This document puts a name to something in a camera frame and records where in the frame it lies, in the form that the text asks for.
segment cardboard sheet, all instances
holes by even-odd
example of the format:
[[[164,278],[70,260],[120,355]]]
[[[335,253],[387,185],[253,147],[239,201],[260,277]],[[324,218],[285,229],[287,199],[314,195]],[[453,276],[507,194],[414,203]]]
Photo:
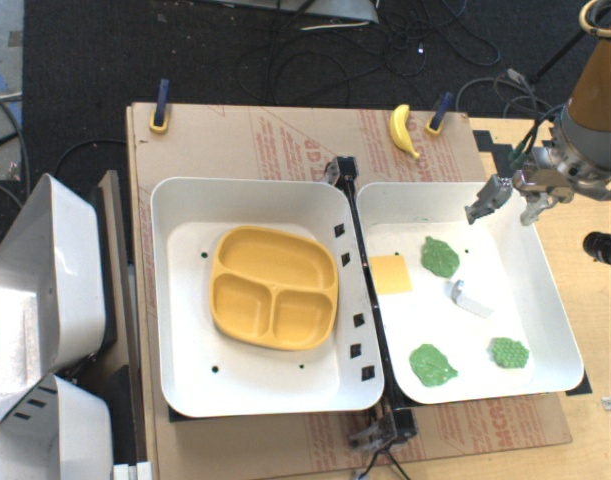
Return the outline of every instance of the cardboard sheet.
[[[315,413],[170,421],[161,390],[149,199],[174,176],[320,180],[335,156],[354,156],[358,184],[376,181],[484,181],[465,115],[447,114],[442,133],[422,130],[429,113],[412,114],[408,129],[421,158],[389,138],[389,111],[173,105],[169,130],[148,128],[154,105],[128,109],[136,239],[141,360],[149,460],[160,480],[252,480],[363,468],[370,453],[349,447],[366,413]],[[392,450],[402,461],[561,444],[571,435],[556,394],[421,406],[419,435]]]

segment yellow sectioned plate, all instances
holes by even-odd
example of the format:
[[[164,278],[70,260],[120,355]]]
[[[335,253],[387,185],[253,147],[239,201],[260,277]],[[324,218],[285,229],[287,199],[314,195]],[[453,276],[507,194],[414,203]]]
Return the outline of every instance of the yellow sectioned plate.
[[[216,326],[232,338],[307,350],[323,343],[334,327],[338,270],[315,240],[241,226],[216,248],[209,297]]]

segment small metal object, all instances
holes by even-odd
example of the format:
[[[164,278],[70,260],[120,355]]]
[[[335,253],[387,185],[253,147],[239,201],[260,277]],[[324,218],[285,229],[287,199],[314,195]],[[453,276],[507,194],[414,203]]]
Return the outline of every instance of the small metal object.
[[[603,404],[603,409],[611,411],[611,396],[602,396],[601,404]]]
[[[366,429],[350,436],[350,446],[355,450],[371,451],[383,450],[393,444],[402,444],[410,437],[414,437],[405,426],[398,421],[402,413],[410,421],[414,421],[411,407],[384,410],[382,416]]]
[[[472,206],[465,207],[467,221],[474,224],[476,219],[494,213],[507,202],[511,195],[511,180],[493,174],[480,192],[476,194],[476,202]]]
[[[459,279],[454,283],[451,295],[454,303],[458,307],[461,307],[469,311],[470,313],[474,313],[475,315],[480,316],[482,318],[487,318],[489,315],[491,315],[494,312],[491,308],[463,294],[464,285],[465,281],[463,281],[462,279]]]

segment clamp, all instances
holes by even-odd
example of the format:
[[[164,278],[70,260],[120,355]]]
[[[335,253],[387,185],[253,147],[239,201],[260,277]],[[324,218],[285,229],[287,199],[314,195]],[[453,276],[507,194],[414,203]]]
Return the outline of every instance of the clamp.
[[[169,124],[169,110],[167,109],[167,100],[169,97],[169,80],[161,78],[161,83],[158,87],[158,100],[156,108],[152,111],[149,118],[149,129],[154,133],[163,134],[167,132]]]
[[[445,117],[449,107],[452,105],[453,99],[454,97],[452,96],[452,93],[446,92],[443,94],[438,105],[436,106],[434,116],[431,117],[427,123],[425,123],[425,131],[427,133],[433,135],[434,137],[441,133],[443,130],[443,118]]]

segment white bin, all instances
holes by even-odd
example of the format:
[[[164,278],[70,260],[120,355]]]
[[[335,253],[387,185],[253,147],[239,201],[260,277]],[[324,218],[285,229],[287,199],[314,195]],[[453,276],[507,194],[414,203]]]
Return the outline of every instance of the white bin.
[[[0,244],[0,421],[105,332],[94,208],[43,175]]]

